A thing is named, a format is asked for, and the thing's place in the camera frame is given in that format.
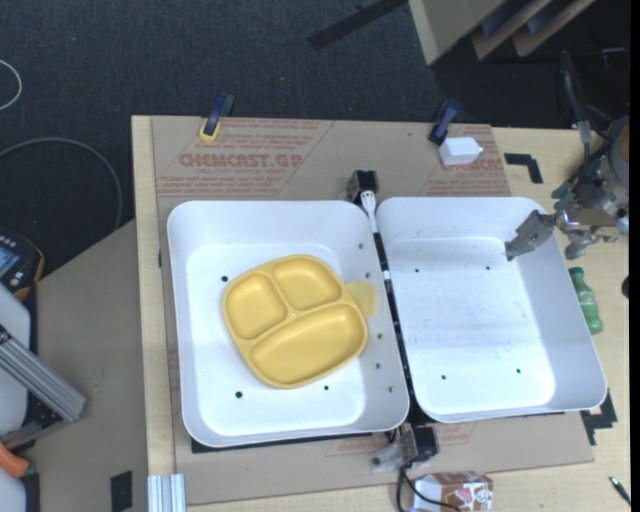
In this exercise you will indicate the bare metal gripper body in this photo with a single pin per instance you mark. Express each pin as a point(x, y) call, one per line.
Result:
point(602, 212)

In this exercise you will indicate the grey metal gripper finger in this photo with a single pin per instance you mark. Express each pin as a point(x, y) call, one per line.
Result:
point(530, 235)
point(580, 246)

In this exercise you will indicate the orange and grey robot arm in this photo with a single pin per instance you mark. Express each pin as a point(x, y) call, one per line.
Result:
point(623, 142)

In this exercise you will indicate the green plastic bottle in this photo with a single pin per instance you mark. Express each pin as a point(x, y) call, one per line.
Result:
point(587, 302)

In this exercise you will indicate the white plastic tray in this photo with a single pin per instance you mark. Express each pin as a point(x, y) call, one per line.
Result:
point(280, 410)
point(480, 325)

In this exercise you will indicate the small white box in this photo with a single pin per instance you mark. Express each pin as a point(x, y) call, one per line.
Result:
point(459, 150)

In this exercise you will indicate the thin black and white rod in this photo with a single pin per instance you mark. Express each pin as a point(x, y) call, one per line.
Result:
point(386, 272)

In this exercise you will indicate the black pen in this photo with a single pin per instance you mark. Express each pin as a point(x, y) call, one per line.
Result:
point(620, 489)

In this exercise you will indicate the yellow divided plate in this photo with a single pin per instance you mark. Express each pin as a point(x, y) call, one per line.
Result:
point(295, 320)

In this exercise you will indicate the brown cardboard board red print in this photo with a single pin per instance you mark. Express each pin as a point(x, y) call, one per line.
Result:
point(280, 165)

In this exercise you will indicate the brown and white carton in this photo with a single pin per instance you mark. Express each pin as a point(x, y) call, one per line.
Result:
point(457, 492)

